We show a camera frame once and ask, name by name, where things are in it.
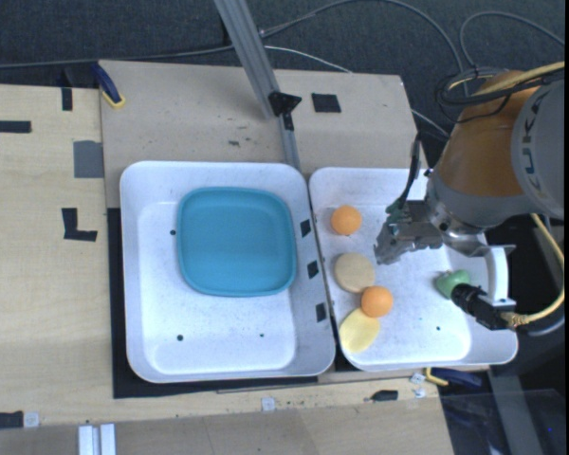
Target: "orange ball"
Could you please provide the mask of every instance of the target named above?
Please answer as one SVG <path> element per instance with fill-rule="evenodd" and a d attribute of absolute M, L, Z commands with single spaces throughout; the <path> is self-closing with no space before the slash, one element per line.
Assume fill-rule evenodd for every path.
<path fill-rule="evenodd" d="M 341 206 L 331 214 L 331 227 L 337 234 L 349 236 L 360 229 L 362 215 L 352 206 Z"/>
<path fill-rule="evenodd" d="M 385 286 L 369 286 L 362 292 L 360 308 L 369 317 L 383 317 L 394 305 L 392 292 Z"/>

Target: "blue plastic container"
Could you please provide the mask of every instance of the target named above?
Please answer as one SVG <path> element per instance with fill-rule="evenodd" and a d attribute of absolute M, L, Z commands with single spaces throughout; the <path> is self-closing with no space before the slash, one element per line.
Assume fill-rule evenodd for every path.
<path fill-rule="evenodd" d="M 295 279 L 291 215 L 271 192 L 231 187 L 192 191 L 179 204 L 176 233 L 181 273 L 198 292 L 274 295 Z"/>

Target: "wooden table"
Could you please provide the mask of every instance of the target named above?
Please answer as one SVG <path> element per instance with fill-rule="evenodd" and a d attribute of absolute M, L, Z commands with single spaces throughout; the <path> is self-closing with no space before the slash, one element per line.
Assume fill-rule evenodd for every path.
<path fill-rule="evenodd" d="M 124 64 L 104 63 L 104 66 L 113 77 L 126 73 Z M 327 441 L 326 435 L 322 442 L 317 442 L 316 437 L 321 437 L 322 431 L 337 423 L 345 425 L 347 416 L 356 416 L 356 412 L 364 413 L 362 415 L 368 417 L 367 420 L 372 420 L 370 423 L 379 425 L 379 429 L 374 430 L 376 441 L 381 440 L 388 429 L 392 433 L 398 432 L 395 411 L 384 408 L 386 404 L 378 406 L 366 400 L 376 391 L 396 390 L 400 400 L 395 403 L 397 410 L 402 413 L 410 410 L 412 404 L 416 407 L 419 400 L 415 399 L 413 392 L 417 386 L 409 381 L 411 372 L 355 375 L 330 370 L 320 377 L 317 384 L 307 386 L 113 399 L 106 208 L 119 204 L 118 189 L 115 188 L 119 171 L 127 163 L 140 158 L 171 159 L 160 150 L 170 151 L 182 160 L 215 160 L 214 155 L 206 156 L 202 151 L 214 153 L 217 142 L 225 150 L 224 160 L 229 161 L 240 160 L 244 156 L 260 156 L 257 161 L 278 161 L 278 153 L 282 152 L 278 150 L 280 139 L 262 131 L 266 124 L 261 116 L 249 113 L 245 106 L 240 108 L 236 105 L 236 100 L 249 100 L 244 91 L 247 84 L 242 69 L 135 64 L 137 75 L 146 78 L 150 71 L 173 76 L 175 68 L 177 72 L 187 73 L 188 79 L 182 82 L 179 95 L 171 96 L 172 101 L 158 106 L 160 113 L 147 118 L 157 123 L 156 130 L 165 140 L 154 147 L 146 143 L 150 146 L 146 146 L 145 151 L 138 146 L 139 140 L 148 138 L 144 122 L 138 123 L 137 132 L 132 127 L 128 128 L 128 147 L 122 146 L 123 137 L 115 131 L 120 121 L 131 117 L 126 115 L 126 107 L 129 107 L 129 113 L 136 109 L 135 92 L 126 96 L 123 89 L 127 104 L 118 115 L 119 111 L 101 104 L 97 90 L 73 89 L 73 109 L 65 111 L 64 96 L 59 88 L 0 85 L 0 120 L 30 121 L 32 128 L 29 134 L 0 133 L 0 412 L 38 412 L 43 427 L 133 421 L 147 423 L 148 420 L 175 418 L 187 419 L 185 427 L 192 427 L 193 419 L 207 423 L 206 420 L 213 420 L 214 415 L 225 413 L 244 412 L 261 416 L 262 399 L 272 398 L 277 411 L 289 413 L 280 414 L 283 419 L 288 416 L 287 423 L 311 432 L 311 446 L 318 451 L 300 453 L 326 452 L 325 447 L 333 444 L 337 437 L 331 442 Z M 192 94 L 198 97 L 207 93 L 211 83 L 215 85 L 215 73 L 219 71 L 223 79 L 215 99 L 225 100 L 220 108 L 222 112 L 225 109 L 239 115 L 207 114 L 207 110 L 199 111 L 202 105 L 182 101 Z M 306 164 L 304 173 L 310 174 L 328 164 L 337 165 L 338 154 L 346 150 L 349 156 L 341 165 L 406 167 L 414 126 L 399 78 L 296 71 L 278 71 L 277 78 L 285 92 L 301 92 L 305 98 L 306 106 L 294 114 L 296 130 L 299 130 L 300 156 Z M 401 86 L 402 94 L 384 94 L 384 89 L 393 85 Z M 239 92 L 232 95 L 225 93 L 224 88 L 238 89 Z M 366 99 L 357 96 L 359 89 L 365 93 Z M 307 95 L 311 90 L 338 94 L 342 107 L 357 111 L 347 116 L 342 113 L 340 121 L 337 117 L 328 116 L 324 117 L 326 121 L 318 123 L 320 117 L 314 116 L 311 101 L 308 102 Z M 348 100 L 348 96 L 354 97 L 355 104 Z M 404 106 L 401 108 L 401 103 L 392 101 L 382 102 L 384 96 L 403 99 L 401 103 Z M 181 123 L 165 125 L 172 122 L 168 121 L 168 113 L 165 115 L 169 103 L 188 106 L 186 110 L 189 112 L 187 132 L 176 147 L 169 146 L 166 137 L 169 133 L 181 134 Z M 367 114 L 366 107 L 373 113 Z M 395 113 L 398 122 L 394 128 L 387 120 L 393 109 L 398 110 Z M 236 120 L 237 124 L 232 123 L 229 130 L 241 134 L 239 139 L 232 134 L 219 135 L 215 131 L 220 124 L 228 125 Z M 206 136 L 201 123 L 213 130 L 212 139 L 216 140 L 210 142 L 208 149 L 203 149 L 204 142 L 199 138 Z M 357 136 L 356 147 L 350 148 L 348 142 L 338 148 L 337 141 L 332 139 L 328 143 L 336 145 L 324 147 L 326 136 L 344 137 L 342 134 L 355 126 L 359 133 L 365 135 L 363 139 Z M 376 142 L 371 141 L 373 138 L 377 144 L 387 143 L 388 146 L 377 147 Z M 193 154 L 185 155 L 182 151 L 191 150 L 188 146 L 190 140 L 199 145 Z M 74 148 L 76 143 L 84 141 L 103 144 L 105 179 L 76 176 Z M 272 145 L 276 150 L 266 148 Z M 258 146 L 271 150 L 275 155 L 256 155 Z M 65 239 L 63 209 L 76 209 L 78 230 L 97 231 L 96 240 Z M 434 445 L 434 440 L 431 440 L 426 446 L 431 448 L 431 453 L 451 453 L 444 416 L 437 404 L 437 389 L 430 383 L 424 383 L 422 387 L 427 397 L 436 401 L 427 407 L 426 413 L 431 423 L 431 434 L 437 434 L 440 441 L 440 445 Z M 342 407 L 342 410 L 333 410 L 333 407 Z M 382 416 L 388 416 L 388 412 L 394 418 L 392 423 L 384 426 L 380 420 Z M 227 425 L 227 420 L 234 423 L 243 419 L 226 416 L 215 418 L 214 423 Z M 246 427 L 252 425 L 251 422 L 245 424 Z M 15 435 L 13 430 L 9 432 L 9 436 L 32 436 Z M 213 447 L 213 453 L 222 451 Z"/>

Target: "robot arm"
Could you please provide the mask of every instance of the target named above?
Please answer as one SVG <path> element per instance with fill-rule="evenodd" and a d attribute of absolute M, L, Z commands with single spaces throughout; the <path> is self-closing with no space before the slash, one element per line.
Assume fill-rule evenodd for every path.
<path fill-rule="evenodd" d="M 499 75 L 479 94 L 522 74 Z M 377 263 L 442 245 L 485 256 L 492 253 L 485 231 L 509 217 L 541 213 L 563 219 L 563 108 L 564 80 L 468 106 L 429 177 L 424 200 L 403 194 L 386 209 L 374 248 Z M 498 310 L 486 292 L 469 285 L 457 290 L 451 299 L 458 306 L 487 328 L 505 328 L 499 310 L 510 310 L 510 303 Z"/>

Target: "black cable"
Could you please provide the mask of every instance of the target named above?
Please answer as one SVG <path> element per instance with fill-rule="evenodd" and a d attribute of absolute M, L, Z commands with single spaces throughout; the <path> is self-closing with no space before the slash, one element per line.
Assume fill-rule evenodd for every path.
<path fill-rule="evenodd" d="M 552 323 L 551 325 L 548 325 L 547 327 L 542 327 L 541 329 L 536 329 L 536 330 L 527 330 L 526 334 L 530 337 L 548 336 L 549 334 L 558 331 L 558 329 L 562 327 L 564 324 L 565 324 L 565 315 L 563 315 L 556 322 Z"/>
<path fill-rule="evenodd" d="M 323 7 L 320 7 L 319 9 L 312 10 L 312 11 L 306 13 L 305 15 L 302 15 L 301 17 L 298 17 L 297 19 L 292 20 L 290 22 L 286 22 L 284 24 L 280 24 L 278 26 L 271 27 L 268 29 L 260 30 L 260 36 L 264 37 L 264 38 L 272 37 L 273 35 L 276 35 L 277 33 L 283 32 L 283 31 L 285 31 L 288 28 L 291 28 L 293 26 L 296 26 L 299 23 L 304 22 L 307 19 L 310 19 L 312 17 L 317 16 L 319 13 L 322 13 L 322 12 L 327 11 L 329 9 L 333 9 L 334 7 L 339 7 L 341 5 L 347 5 L 347 4 L 357 3 L 357 2 L 385 2 L 385 3 L 389 3 L 389 4 L 393 4 L 393 5 L 402 7 L 403 9 L 407 9 L 407 10 L 415 13 L 416 15 L 420 16 L 421 18 L 423 18 L 424 20 L 429 22 L 438 31 L 438 33 L 443 37 L 443 39 L 445 40 L 445 42 L 449 46 L 449 49 L 450 49 L 451 53 L 453 54 L 453 57 L 455 58 L 455 61 L 457 62 L 457 66 L 459 67 L 460 71 L 462 69 L 464 69 L 464 66 L 462 65 L 462 60 L 460 59 L 460 56 L 457 52 L 457 49 L 455 48 L 455 45 L 453 44 L 453 42 L 451 41 L 449 36 L 447 35 L 447 32 L 445 32 L 445 30 L 442 29 L 429 15 L 427 15 L 426 13 L 421 11 L 420 9 L 416 9 L 415 7 L 412 7 L 411 5 L 406 4 L 404 2 L 400 2 L 398 0 L 338 0 L 336 2 L 333 2 L 333 3 L 327 4 Z"/>
<path fill-rule="evenodd" d="M 535 22 L 532 22 L 528 19 L 525 19 L 524 17 L 521 17 L 519 15 L 514 15 L 513 13 L 508 13 L 505 11 L 498 11 L 498 10 L 481 11 L 481 12 L 475 13 L 474 15 L 471 15 L 468 19 L 466 19 L 466 21 L 460 27 L 460 31 L 459 31 L 459 45 L 462 48 L 462 52 L 464 53 L 464 57 L 470 63 L 470 65 L 475 65 L 475 64 L 472 61 L 472 59 L 469 57 L 468 50 L 466 49 L 466 44 L 464 42 L 464 32 L 466 31 L 466 27 L 468 26 L 468 24 L 472 20 L 477 19 L 479 17 L 485 17 L 485 16 L 499 16 L 499 17 L 504 17 L 504 18 L 516 20 L 518 22 L 523 22 L 524 24 L 527 24 L 528 26 L 543 32 L 545 35 L 552 38 L 554 41 L 556 41 L 561 46 L 565 45 L 565 42 L 560 37 L 558 37 L 557 35 L 552 33 L 550 30 L 536 24 Z"/>
<path fill-rule="evenodd" d="M 428 123 L 431 126 L 431 128 L 426 129 L 425 133 L 430 133 L 430 135 L 432 135 L 434 138 L 438 139 L 439 141 L 446 142 L 447 140 L 449 140 L 450 133 L 446 132 L 443 127 L 437 125 L 436 123 L 434 123 L 434 121 L 432 121 L 428 117 L 425 117 L 416 110 L 412 109 L 411 113 L 413 113 L 413 115 L 415 115 L 416 117 L 423 119 L 426 123 Z"/>
<path fill-rule="evenodd" d="M 546 84 L 549 84 L 551 82 L 555 82 L 555 81 L 564 79 L 564 68 L 557 69 L 555 71 L 545 72 L 545 73 L 541 74 L 540 76 L 534 76 L 532 78 L 527 79 L 526 81 L 518 82 L 517 84 L 510 86 L 510 87 L 507 87 L 505 89 L 500 89 L 497 91 L 483 93 L 480 95 L 475 94 L 472 96 L 464 96 L 462 98 L 454 98 L 450 94 L 451 91 L 457 85 L 459 85 L 462 82 L 470 82 L 470 81 L 476 81 L 479 79 L 490 78 L 496 74 L 497 74 L 497 72 L 495 72 L 491 68 L 487 68 L 487 69 L 476 68 L 476 69 L 472 69 L 472 70 L 467 70 L 464 73 L 461 73 L 459 75 L 447 77 L 447 78 L 441 80 L 440 83 L 438 83 L 436 86 L 434 97 L 436 99 L 436 102 L 440 106 L 443 114 L 454 123 L 463 123 L 463 122 L 468 122 L 468 121 L 471 121 L 471 120 L 477 119 L 477 118 L 485 118 L 485 117 L 497 115 L 498 113 L 500 113 L 502 111 L 502 109 L 504 109 L 504 107 L 507 105 L 508 100 L 510 99 L 510 97 L 514 93 L 518 93 L 520 91 L 524 91 L 525 89 L 529 89 L 529 88 L 532 88 L 532 87 L 535 87 L 538 85 L 546 85 Z M 464 106 L 464 107 L 466 107 L 466 106 L 471 106 L 474 104 L 481 104 L 481 103 L 493 101 L 493 100 L 496 100 L 499 98 L 504 98 L 504 100 L 502 101 L 502 103 L 500 103 L 498 108 L 495 111 L 488 113 L 488 114 L 485 114 L 485 115 L 479 115 L 479 116 L 460 120 L 460 119 L 453 119 L 445 110 L 446 106 Z"/>
<path fill-rule="evenodd" d="M 161 59 L 176 59 L 182 57 L 197 57 L 206 56 L 210 54 L 217 54 L 219 52 L 227 52 L 233 50 L 233 45 L 220 45 L 216 47 L 208 47 L 198 50 L 186 50 L 183 52 L 174 52 L 171 54 L 156 54 L 149 56 L 133 56 L 133 57 L 116 57 L 116 58 L 97 58 L 97 59 L 71 59 L 66 61 L 44 61 L 39 63 L 14 63 L 14 64 L 0 64 L 0 70 L 3 69 L 18 69 L 28 67 L 45 67 L 48 65 L 72 65 L 72 64 L 93 64 L 101 60 L 106 61 L 156 61 Z"/>
<path fill-rule="evenodd" d="M 417 177 L 419 172 L 419 147 L 421 145 L 421 136 L 419 133 L 415 135 L 415 140 L 413 141 L 412 151 L 411 151 L 411 165 L 409 167 L 409 175 L 407 176 L 407 184 L 405 185 L 404 191 L 400 194 L 396 203 L 399 209 L 402 209 L 407 202 L 407 197 L 409 197 L 409 192 L 411 191 L 411 186 Z"/>
<path fill-rule="evenodd" d="M 272 37 L 278 33 L 281 33 L 283 31 L 287 30 L 288 28 L 291 28 L 291 27 L 293 27 L 293 26 L 295 26 L 295 25 L 297 25 L 297 24 L 299 24 L 299 23 L 301 23 L 301 22 L 303 22 L 303 21 L 305 21 L 311 17 L 318 15 L 319 13 L 322 13 L 322 12 L 327 11 L 329 9 L 332 9 L 334 7 L 338 7 L 338 6 L 346 5 L 346 4 L 351 4 L 351 3 L 356 3 L 356 2 L 363 2 L 363 1 L 364 2 L 366 2 L 366 1 L 386 2 L 386 3 L 393 4 L 393 5 L 398 5 L 398 6 L 402 7 L 403 9 L 408 9 L 408 10 L 412 11 L 416 15 L 419 15 L 420 17 L 422 17 L 423 19 L 428 21 L 441 34 L 441 36 L 447 42 L 447 45 L 449 46 L 451 52 L 453 53 L 453 56 L 455 58 L 455 61 L 457 62 L 459 69 L 460 70 L 463 69 L 462 61 L 459 57 L 459 54 L 458 54 L 455 46 L 453 45 L 453 42 L 451 41 L 451 39 L 447 35 L 447 33 L 426 13 L 424 13 L 421 10 L 416 9 L 415 7 L 412 7 L 412 6 L 410 6 L 404 2 L 399 2 L 397 0 L 339 0 L 339 1 L 333 2 L 331 4 L 325 5 L 323 7 L 320 7 L 319 9 L 312 10 L 311 12 L 308 12 L 305 15 L 302 15 L 301 17 L 299 17 L 295 20 L 286 22 L 284 24 L 280 24 L 280 25 L 275 26 L 275 27 L 271 27 L 271 28 L 266 29 L 266 30 L 260 30 L 259 36 L 262 39 L 267 39 L 268 37 Z M 153 60 L 162 60 L 162 59 L 179 59 L 179 58 L 186 58 L 186 57 L 196 57 L 196 56 L 202 56 L 202 55 L 215 54 L 215 53 L 219 53 L 219 52 L 226 52 L 226 51 L 230 51 L 233 49 L 234 49 L 233 45 L 219 45 L 219 46 L 209 47 L 209 48 L 201 49 L 201 50 L 191 50 L 191 51 L 183 51 L 183 52 L 176 52 L 176 53 L 169 53 L 169 54 L 155 54 L 155 55 L 148 55 L 148 56 L 119 57 L 119 58 L 98 58 L 98 59 L 76 59 L 76 60 L 68 60 L 68 61 L 48 61 L 48 62 L 40 62 L 40 63 L 0 64 L 0 69 L 42 67 L 42 66 L 47 66 L 47 65 L 92 64 L 92 63 L 96 63 L 97 61 L 99 61 L 101 59 L 105 59 L 105 60 L 114 59 L 114 60 L 121 60 L 121 61 L 153 61 Z"/>

